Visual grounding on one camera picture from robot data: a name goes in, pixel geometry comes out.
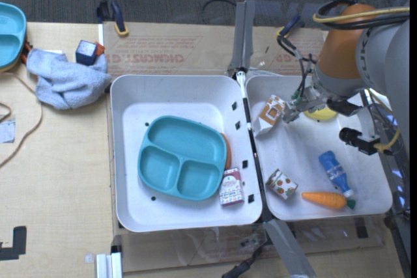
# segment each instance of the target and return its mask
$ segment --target blue bowl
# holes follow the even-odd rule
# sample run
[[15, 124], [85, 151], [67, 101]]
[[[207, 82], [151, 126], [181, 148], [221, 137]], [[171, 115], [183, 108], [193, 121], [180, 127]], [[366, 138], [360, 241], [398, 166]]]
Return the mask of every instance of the blue bowl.
[[0, 3], [0, 71], [18, 60], [25, 36], [25, 14], [16, 6]]
[[225, 140], [216, 130], [185, 118], [162, 116], [146, 131], [137, 169], [152, 189], [202, 201], [219, 188], [226, 157]]

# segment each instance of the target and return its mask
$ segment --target black connector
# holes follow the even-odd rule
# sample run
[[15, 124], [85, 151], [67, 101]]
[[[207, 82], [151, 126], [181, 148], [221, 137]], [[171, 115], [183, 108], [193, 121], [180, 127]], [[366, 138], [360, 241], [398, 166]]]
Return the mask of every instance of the black connector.
[[372, 141], [365, 141], [363, 139], [358, 138], [362, 135], [362, 132], [359, 132], [354, 129], [350, 128], [343, 128], [339, 132], [339, 138], [344, 143], [351, 145], [353, 147], [357, 147], [359, 151], [362, 153], [367, 154], [368, 156], [378, 152], [375, 148], [375, 144], [380, 143], [380, 139], [375, 139]]

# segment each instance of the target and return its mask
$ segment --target blue towel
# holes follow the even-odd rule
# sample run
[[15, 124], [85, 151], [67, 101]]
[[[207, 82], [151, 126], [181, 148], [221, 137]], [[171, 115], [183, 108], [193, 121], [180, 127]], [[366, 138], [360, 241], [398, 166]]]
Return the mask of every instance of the blue towel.
[[32, 49], [27, 70], [38, 76], [36, 97], [56, 109], [75, 109], [91, 104], [110, 84], [105, 55], [91, 66], [70, 63], [64, 53]]

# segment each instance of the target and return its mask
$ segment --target bottle cap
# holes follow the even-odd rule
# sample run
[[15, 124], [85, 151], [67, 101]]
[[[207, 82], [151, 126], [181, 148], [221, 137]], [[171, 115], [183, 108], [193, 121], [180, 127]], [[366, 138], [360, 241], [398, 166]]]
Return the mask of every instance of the bottle cap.
[[346, 198], [352, 197], [353, 195], [354, 195], [354, 192], [352, 189], [349, 189], [343, 193], [343, 196], [345, 196]]

